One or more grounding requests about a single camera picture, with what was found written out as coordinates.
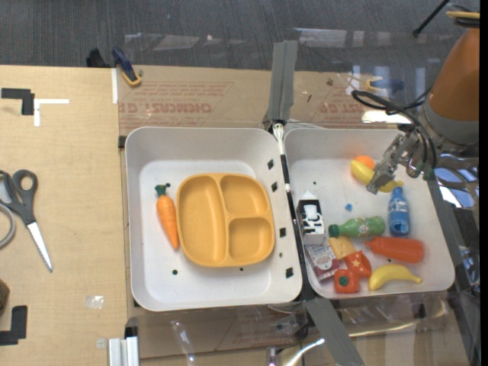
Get red carton with yellow star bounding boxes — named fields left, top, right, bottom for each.
left=343, top=249, right=373, bottom=280

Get yellow cheese slice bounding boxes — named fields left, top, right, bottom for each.
left=327, top=236, right=358, bottom=261

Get yellow banana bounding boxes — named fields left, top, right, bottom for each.
left=349, top=159, right=404, bottom=194
left=368, top=263, right=423, bottom=292

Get pink packet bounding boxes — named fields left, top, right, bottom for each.
left=303, top=240, right=342, bottom=283

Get white plastic tray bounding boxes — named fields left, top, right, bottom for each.
left=124, top=126, right=303, bottom=313
left=283, top=127, right=456, bottom=301

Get black and white milk carton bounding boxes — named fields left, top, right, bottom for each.
left=296, top=189, right=328, bottom=246

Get grey handled scissors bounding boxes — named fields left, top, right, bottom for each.
left=0, top=169, right=54, bottom=274

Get orange divided plate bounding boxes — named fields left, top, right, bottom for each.
left=175, top=172, right=277, bottom=268

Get orange fruit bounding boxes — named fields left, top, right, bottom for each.
left=354, top=155, right=377, bottom=171

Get brown cardboard board red print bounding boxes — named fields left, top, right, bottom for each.
left=116, top=65, right=461, bottom=360

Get thin black and white rod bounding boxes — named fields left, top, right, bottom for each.
left=271, top=121, right=303, bottom=243

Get blue bottle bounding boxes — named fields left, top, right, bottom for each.
left=387, top=186, right=411, bottom=238

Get orange carrot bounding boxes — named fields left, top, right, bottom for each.
left=154, top=183, right=181, bottom=252

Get red pepper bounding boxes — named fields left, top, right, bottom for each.
left=333, top=268, right=361, bottom=294

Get orange bottle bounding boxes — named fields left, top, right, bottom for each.
left=364, top=236, right=425, bottom=265

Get green bottle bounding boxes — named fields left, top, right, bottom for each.
left=328, top=215, right=387, bottom=240

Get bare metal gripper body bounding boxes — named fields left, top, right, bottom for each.
left=382, top=129, right=425, bottom=169

